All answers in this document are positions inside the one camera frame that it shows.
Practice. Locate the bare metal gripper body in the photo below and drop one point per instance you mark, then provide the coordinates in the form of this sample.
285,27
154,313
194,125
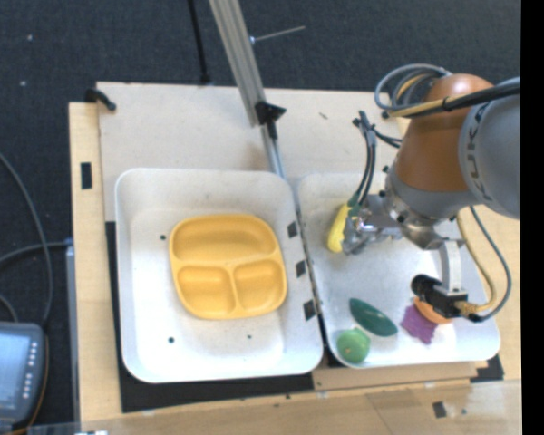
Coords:
401,227

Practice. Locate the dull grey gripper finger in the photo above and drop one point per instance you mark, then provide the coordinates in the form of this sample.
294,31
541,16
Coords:
359,225
354,244

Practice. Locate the yellow banana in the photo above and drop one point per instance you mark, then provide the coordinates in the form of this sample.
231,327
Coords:
336,230

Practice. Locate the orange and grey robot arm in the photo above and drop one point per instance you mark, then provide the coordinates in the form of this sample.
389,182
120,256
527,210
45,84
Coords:
440,152

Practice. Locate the white plastic tray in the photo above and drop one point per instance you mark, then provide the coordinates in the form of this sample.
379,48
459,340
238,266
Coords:
381,274
145,265

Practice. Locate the dark green oval toy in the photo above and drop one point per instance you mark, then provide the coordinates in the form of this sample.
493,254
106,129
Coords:
374,319

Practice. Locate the orange round toy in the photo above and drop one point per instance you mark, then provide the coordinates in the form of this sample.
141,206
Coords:
428,314

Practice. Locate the purple grapes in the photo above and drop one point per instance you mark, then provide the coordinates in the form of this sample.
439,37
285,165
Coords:
418,324

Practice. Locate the light green round toy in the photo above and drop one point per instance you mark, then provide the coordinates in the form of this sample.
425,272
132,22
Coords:
352,346

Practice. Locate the yellow divided plate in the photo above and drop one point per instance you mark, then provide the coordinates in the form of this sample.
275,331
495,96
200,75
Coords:
226,265

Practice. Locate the pale flat board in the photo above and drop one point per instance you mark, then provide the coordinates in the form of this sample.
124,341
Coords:
186,129

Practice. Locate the black cylinder on white bracket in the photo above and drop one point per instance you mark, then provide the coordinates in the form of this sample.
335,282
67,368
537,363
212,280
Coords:
440,295

